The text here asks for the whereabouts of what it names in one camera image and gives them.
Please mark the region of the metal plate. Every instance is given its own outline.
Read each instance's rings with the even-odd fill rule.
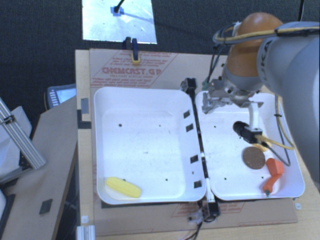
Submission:
[[[82,0],[83,39],[123,42],[136,38],[140,44],[157,44],[151,0],[125,0],[123,14],[112,8],[120,0]]]

